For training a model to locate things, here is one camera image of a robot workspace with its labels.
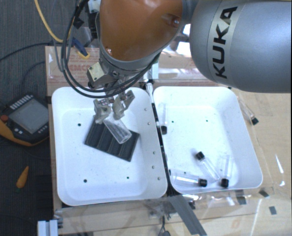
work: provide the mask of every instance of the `white tray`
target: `white tray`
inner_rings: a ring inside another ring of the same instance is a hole
[[[131,90],[136,98],[122,118],[128,129],[140,135],[131,162],[84,144],[95,114],[93,99],[72,88],[53,93],[57,188],[65,204],[155,199],[166,192],[149,95],[139,88]]]
[[[135,99],[122,118],[140,134],[131,162],[84,144],[93,121],[93,99],[72,88],[59,88],[52,96],[57,188],[70,206],[155,199],[167,190],[160,143],[146,91],[131,88]],[[223,87],[159,87],[154,100],[160,121],[166,105],[167,134],[163,145],[172,186],[182,194],[256,188],[261,169],[235,94]],[[220,171],[221,156],[234,157],[229,187],[218,182],[206,187],[174,183],[173,170],[208,178],[197,166],[202,151]]]
[[[163,146],[171,169],[172,186],[182,194],[256,188],[262,172],[236,95],[224,87],[159,87],[154,91],[160,122],[167,122]],[[210,178],[197,164],[195,154],[202,151],[222,173],[222,156],[233,157],[229,187],[220,182],[206,187],[175,183],[175,172]]]

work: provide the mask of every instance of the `black cap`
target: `black cap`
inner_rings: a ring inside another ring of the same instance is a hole
[[[167,134],[167,126],[161,126],[161,132],[163,135]]]
[[[199,161],[205,158],[205,155],[201,151],[198,152],[195,156]]]
[[[226,179],[226,178],[221,179],[221,184],[220,185],[223,188],[228,188],[228,186],[229,186],[229,180]]]
[[[251,122],[253,125],[255,125],[259,122],[259,120],[254,117]]]
[[[198,179],[198,185],[201,187],[207,186],[207,180],[206,179]]]

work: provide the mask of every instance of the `metal bracket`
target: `metal bracket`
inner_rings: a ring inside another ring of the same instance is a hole
[[[105,98],[102,100],[95,99],[93,101],[95,106],[95,122],[102,124],[103,120],[112,112],[110,104],[114,102],[113,97]]]
[[[131,90],[127,93],[120,93],[112,106],[114,111],[114,119],[119,120],[124,116],[124,111],[130,106],[131,102],[135,99],[135,95]]]
[[[58,223],[56,219],[37,222],[37,236],[58,236]]]
[[[167,199],[176,209],[177,213],[182,218],[191,235],[198,234],[200,236],[207,236],[207,233],[205,232],[203,226],[201,225],[195,213],[190,208],[188,202],[182,195],[170,196],[167,197]]]

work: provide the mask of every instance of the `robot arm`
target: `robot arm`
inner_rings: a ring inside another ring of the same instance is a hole
[[[208,79],[254,92],[291,91],[291,1],[101,0],[91,88],[144,74],[191,23],[192,58]]]

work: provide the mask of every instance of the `glass vial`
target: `glass vial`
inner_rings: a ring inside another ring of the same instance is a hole
[[[222,158],[222,178],[221,178],[221,187],[228,188],[229,186],[229,179],[232,176],[232,169],[233,169],[233,159],[230,155],[225,155]]]
[[[164,103],[160,103],[158,106],[158,112],[159,112],[159,125],[161,128],[161,132],[163,135],[167,133],[167,109],[166,105]]]
[[[191,187],[206,187],[207,180],[200,178],[199,176],[191,175],[186,172],[172,170],[172,177],[174,183],[182,186],[191,186]]]
[[[220,179],[220,176],[215,168],[215,166],[212,164],[212,162],[209,160],[209,158],[205,157],[203,152],[198,152],[195,157],[199,160],[199,167],[202,169],[202,171],[210,176],[211,182],[216,182]]]
[[[243,100],[238,97],[239,106],[242,112],[242,115],[245,120],[250,121],[253,125],[258,123],[258,119],[255,117],[253,111],[245,104]]]
[[[130,130],[125,126],[125,124],[119,119],[115,120],[113,113],[111,113],[107,118],[103,120],[104,125],[112,133],[114,138],[119,144],[123,144],[131,137]]]

